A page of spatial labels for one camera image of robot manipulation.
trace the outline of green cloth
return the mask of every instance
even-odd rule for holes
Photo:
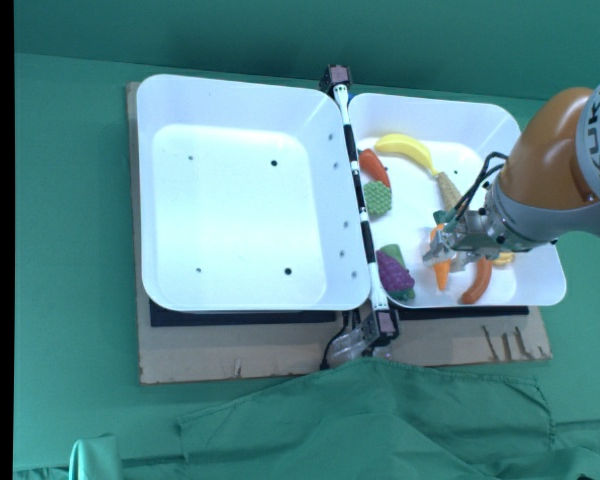
[[[532,379],[365,358],[178,423],[181,463],[123,468],[103,436],[76,443],[70,479],[600,480],[600,450],[557,444]]]

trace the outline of orange toy vegetable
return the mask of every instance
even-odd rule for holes
[[[431,230],[431,234],[429,235],[429,240],[433,240],[433,236],[436,234],[438,229],[442,229],[444,224],[438,224],[435,228]],[[445,286],[447,286],[447,279],[449,279],[449,271],[451,270],[451,259],[441,261],[439,263],[435,263],[433,265],[433,271],[436,273],[436,283],[438,284],[438,289],[440,291],[444,290]]]
[[[474,304],[482,294],[486,291],[491,281],[491,271],[493,265],[491,261],[486,258],[480,258],[476,264],[476,278],[473,281],[471,287],[462,294],[460,302],[463,304]]]
[[[358,163],[360,169],[371,176],[375,181],[381,181],[385,186],[391,188],[389,175],[378,158],[378,155],[372,149],[365,149],[358,154]]]

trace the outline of empty white tray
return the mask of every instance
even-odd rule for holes
[[[369,274],[340,113],[310,89],[137,92],[142,280],[178,311],[347,310]]]
[[[473,183],[487,154],[508,154],[520,134],[513,117],[491,104],[361,94],[351,100],[349,114],[358,149],[373,148],[388,133],[410,135],[428,146],[434,167],[446,172],[461,193]],[[475,265],[451,273],[446,289],[440,291],[433,269],[422,263],[435,227],[433,212],[442,208],[435,179],[403,155],[377,154],[388,169],[393,206],[385,215],[371,219],[371,230],[376,249],[393,243],[400,246],[416,281],[416,297],[404,307],[459,305],[462,293],[473,282]],[[473,209],[482,206],[484,193],[477,192]],[[558,303],[565,292],[557,250],[547,245],[516,254],[504,267],[494,267],[489,287],[475,305],[549,306]]]

